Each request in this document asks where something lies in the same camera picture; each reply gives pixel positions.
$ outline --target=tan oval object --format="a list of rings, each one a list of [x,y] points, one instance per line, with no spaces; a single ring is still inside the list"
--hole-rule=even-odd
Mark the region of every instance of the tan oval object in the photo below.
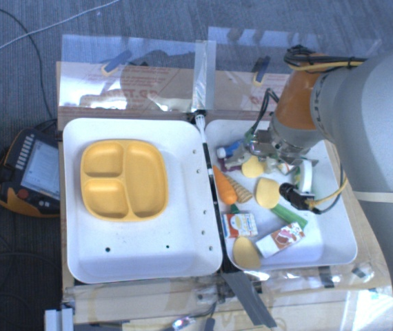
[[[256,185],[256,202],[264,208],[274,208],[279,203],[279,183],[273,179],[260,178]]]
[[[241,166],[241,171],[247,178],[257,178],[264,173],[265,162],[260,162],[257,156],[251,156]]]
[[[233,259],[235,263],[245,270],[261,267],[261,259],[257,248],[247,237],[238,237],[233,243]]]

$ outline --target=white cable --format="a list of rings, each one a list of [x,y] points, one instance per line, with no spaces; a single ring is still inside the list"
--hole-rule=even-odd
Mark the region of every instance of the white cable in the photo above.
[[[67,19],[64,19],[64,20],[62,20],[62,21],[60,21],[60,22],[56,22],[56,23],[54,23],[54,24],[52,24],[52,25],[49,25],[49,26],[40,28],[40,29],[38,29],[38,30],[35,30],[35,31],[32,31],[32,32],[23,34],[23,35],[21,35],[21,36],[19,36],[19,37],[17,37],[17,38],[12,39],[11,41],[9,41],[9,42],[7,42],[7,43],[5,43],[5,44],[3,44],[2,46],[0,46],[0,49],[4,49],[5,47],[9,46],[10,44],[13,44],[13,43],[15,43],[15,42],[17,42],[17,41],[19,41],[19,40],[25,38],[25,37],[28,37],[28,36],[32,35],[32,34],[40,33],[40,32],[43,32],[44,30],[49,30],[50,28],[59,26],[59,25],[65,23],[65,22],[68,22],[68,21],[71,21],[71,20],[73,20],[73,19],[76,19],[77,17],[83,16],[84,14],[87,14],[87,13],[89,13],[89,12],[97,11],[97,10],[100,10],[100,9],[102,9],[102,8],[107,8],[108,6],[111,6],[112,4],[117,3],[117,2],[119,2],[119,1],[120,1],[120,0],[114,0],[114,1],[111,1],[111,2],[109,2],[109,3],[105,3],[104,5],[100,5],[100,6],[97,6],[97,7],[95,7],[95,8],[90,8],[89,10],[85,10],[85,11],[83,11],[83,12],[80,12],[79,14],[75,14],[74,16],[68,17]]]

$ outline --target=black connector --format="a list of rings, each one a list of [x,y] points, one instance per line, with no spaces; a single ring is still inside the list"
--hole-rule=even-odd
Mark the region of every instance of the black connector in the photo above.
[[[314,200],[314,194],[301,192],[296,186],[290,183],[281,184],[279,186],[279,193],[298,210],[310,210],[307,200]]]

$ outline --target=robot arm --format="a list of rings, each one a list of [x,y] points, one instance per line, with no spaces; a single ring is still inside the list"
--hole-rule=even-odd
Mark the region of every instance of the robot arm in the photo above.
[[[353,68],[294,71],[268,130],[256,132],[250,146],[296,164],[324,139],[336,146],[393,286],[393,51]]]

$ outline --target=gray floor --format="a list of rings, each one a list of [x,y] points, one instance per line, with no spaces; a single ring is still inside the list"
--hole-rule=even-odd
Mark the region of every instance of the gray floor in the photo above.
[[[0,9],[34,31],[109,1],[0,0]],[[0,144],[8,147],[21,129],[56,117],[55,65],[62,58],[64,34],[194,42],[222,41],[226,31],[236,54],[219,59],[219,69],[250,70],[265,48],[272,53],[273,71],[288,73],[281,58],[295,43],[349,57],[371,57],[393,49],[393,0],[120,1],[34,34],[42,79],[29,38],[0,50]],[[11,16],[0,11],[0,46],[23,33]],[[31,252],[60,264],[58,219],[26,217],[0,206],[0,237],[8,243],[0,238],[0,252]],[[58,308],[61,298],[60,273],[50,262],[34,255],[0,257],[0,330],[43,329],[43,311]]]

